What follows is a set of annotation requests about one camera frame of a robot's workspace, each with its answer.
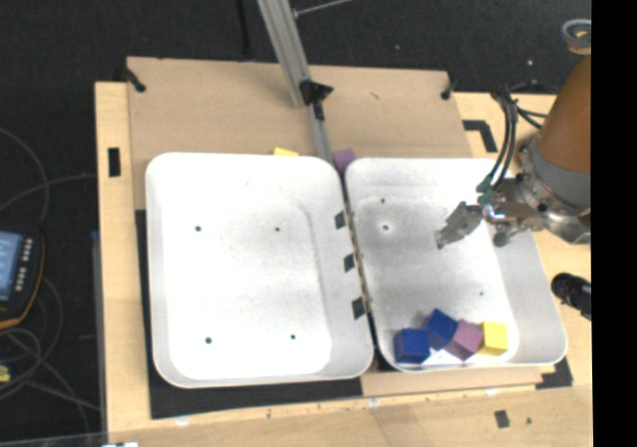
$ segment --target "aluminum extrusion bar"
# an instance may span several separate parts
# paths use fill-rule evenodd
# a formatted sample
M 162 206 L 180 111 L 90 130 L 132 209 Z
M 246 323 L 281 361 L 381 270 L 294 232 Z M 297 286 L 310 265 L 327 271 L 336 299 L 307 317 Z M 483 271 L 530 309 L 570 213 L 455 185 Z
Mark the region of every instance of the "aluminum extrusion bar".
M 305 108 L 308 113 L 315 152 L 318 157 L 333 163 L 324 120 L 315 115 L 312 106 L 306 106 L 301 93 L 301 83 L 311 81 L 312 77 L 290 1 L 257 0 L 257 2 L 277 58 L 283 68 L 294 104 L 297 108 Z

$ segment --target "yellow cube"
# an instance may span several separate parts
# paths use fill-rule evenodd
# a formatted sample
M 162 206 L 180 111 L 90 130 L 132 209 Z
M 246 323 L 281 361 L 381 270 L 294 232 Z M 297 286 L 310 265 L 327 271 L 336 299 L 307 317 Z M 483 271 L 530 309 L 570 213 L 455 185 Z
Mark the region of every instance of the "yellow cube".
M 275 148 L 274 155 L 278 156 L 299 156 L 299 153 L 291 149 Z
M 478 353 L 485 355 L 501 355 L 509 349 L 507 326 L 496 322 L 482 322 L 480 328 L 484 333 L 482 346 Z

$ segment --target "purple cube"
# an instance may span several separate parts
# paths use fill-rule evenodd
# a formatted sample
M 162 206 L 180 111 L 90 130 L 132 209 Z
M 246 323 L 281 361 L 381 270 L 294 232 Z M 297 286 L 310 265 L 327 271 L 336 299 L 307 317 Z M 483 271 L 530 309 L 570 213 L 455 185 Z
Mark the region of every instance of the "purple cube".
M 331 158 L 334 160 L 334 166 L 336 167 L 338 174 L 345 176 L 345 170 L 354 160 L 356 160 L 356 155 L 351 148 L 347 148 L 334 151 L 331 154 Z
M 398 363 L 422 363 L 430 352 L 427 333 L 421 329 L 403 329 L 394 337 L 394 356 Z
M 451 342 L 457 328 L 458 322 L 439 309 L 434 309 L 424 325 L 429 335 L 429 345 L 434 349 L 441 349 Z
M 460 320 L 453 338 L 445 349 L 461 360 L 466 360 L 480 349 L 484 333 L 482 329 L 469 322 Z

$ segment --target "handheld device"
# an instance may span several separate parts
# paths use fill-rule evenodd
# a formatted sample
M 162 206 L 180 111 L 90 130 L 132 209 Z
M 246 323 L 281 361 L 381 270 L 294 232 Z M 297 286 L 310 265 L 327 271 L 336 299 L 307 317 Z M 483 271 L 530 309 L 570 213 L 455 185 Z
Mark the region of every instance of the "handheld device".
M 0 224 L 0 330 L 22 322 L 42 280 L 44 243 L 34 227 Z

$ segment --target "device screen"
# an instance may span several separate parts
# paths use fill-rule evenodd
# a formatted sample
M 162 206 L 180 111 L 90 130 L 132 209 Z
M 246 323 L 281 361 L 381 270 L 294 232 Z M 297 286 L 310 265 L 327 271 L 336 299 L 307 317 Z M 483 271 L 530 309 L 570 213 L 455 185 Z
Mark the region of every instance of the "device screen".
M 0 231 L 0 301 L 8 302 L 22 236 Z

